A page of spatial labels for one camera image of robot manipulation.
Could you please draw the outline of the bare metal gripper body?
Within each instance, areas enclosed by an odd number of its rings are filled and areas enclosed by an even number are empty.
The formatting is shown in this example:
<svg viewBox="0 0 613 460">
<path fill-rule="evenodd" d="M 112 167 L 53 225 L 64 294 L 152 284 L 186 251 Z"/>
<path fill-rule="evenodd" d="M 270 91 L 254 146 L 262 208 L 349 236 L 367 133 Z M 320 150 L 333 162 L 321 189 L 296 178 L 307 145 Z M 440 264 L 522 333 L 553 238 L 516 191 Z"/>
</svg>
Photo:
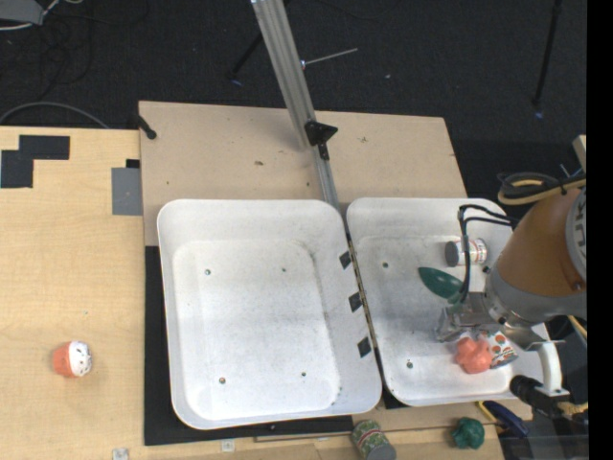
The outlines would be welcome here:
<svg viewBox="0 0 613 460">
<path fill-rule="evenodd" d="M 484 292 L 470 292 L 463 301 L 443 308 L 435 336 L 440 342 L 450 342 L 465 332 L 498 331 L 508 317 L 494 307 Z"/>
</svg>

